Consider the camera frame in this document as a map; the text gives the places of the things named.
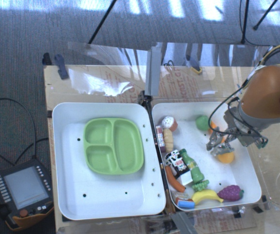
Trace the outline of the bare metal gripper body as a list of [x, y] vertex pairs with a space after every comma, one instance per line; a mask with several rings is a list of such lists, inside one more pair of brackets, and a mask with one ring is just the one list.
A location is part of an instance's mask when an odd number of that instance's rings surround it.
[[261, 134], [264, 129], [263, 119], [247, 115], [241, 106], [228, 106], [224, 120], [227, 123], [227, 129], [224, 130], [227, 142], [237, 139], [244, 147], [251, 144], [264, 147], [264, 136]]

